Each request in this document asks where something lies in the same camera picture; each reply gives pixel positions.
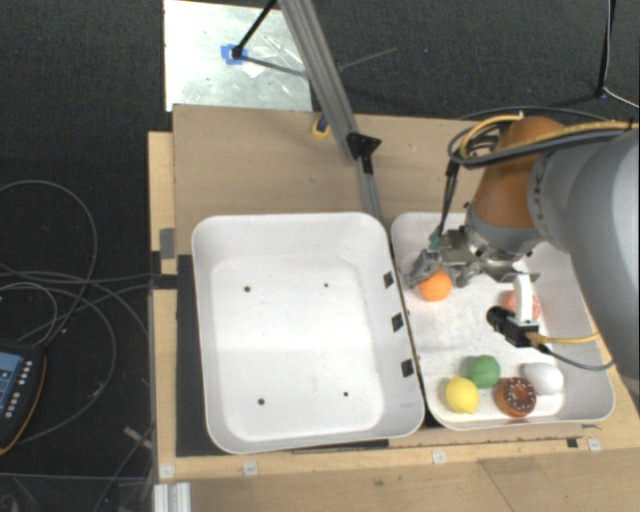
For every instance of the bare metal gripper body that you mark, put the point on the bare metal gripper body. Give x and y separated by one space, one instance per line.
460 248

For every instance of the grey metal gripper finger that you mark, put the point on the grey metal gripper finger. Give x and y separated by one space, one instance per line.
462 276
420 269

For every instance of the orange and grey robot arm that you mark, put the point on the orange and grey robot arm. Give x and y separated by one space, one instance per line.
585 200

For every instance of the orange toy orange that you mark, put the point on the orange toy orange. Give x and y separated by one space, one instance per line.
436 286

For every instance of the pink toy peach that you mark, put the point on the pink toy peach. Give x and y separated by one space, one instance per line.
509 301

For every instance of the white plastic tray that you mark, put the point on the white plastic tray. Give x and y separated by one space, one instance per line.
300 340
460 330

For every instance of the green toy lime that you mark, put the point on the green toy lime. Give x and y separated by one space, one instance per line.
483 371

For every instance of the yellow toy lemon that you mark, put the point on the yellow toy lemon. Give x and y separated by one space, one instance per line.
461 395

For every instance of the white toy egg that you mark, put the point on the white toy egg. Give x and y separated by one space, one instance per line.
543 378

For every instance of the brown chocolate doughnut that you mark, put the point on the brown chocolate doughnut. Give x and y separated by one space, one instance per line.
516 397

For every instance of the brown cardboard board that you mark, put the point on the brown cardboard board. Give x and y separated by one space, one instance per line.
280 165

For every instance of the black cylinder on white bracket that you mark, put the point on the black cylinder on white bracket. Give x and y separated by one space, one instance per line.
512 325

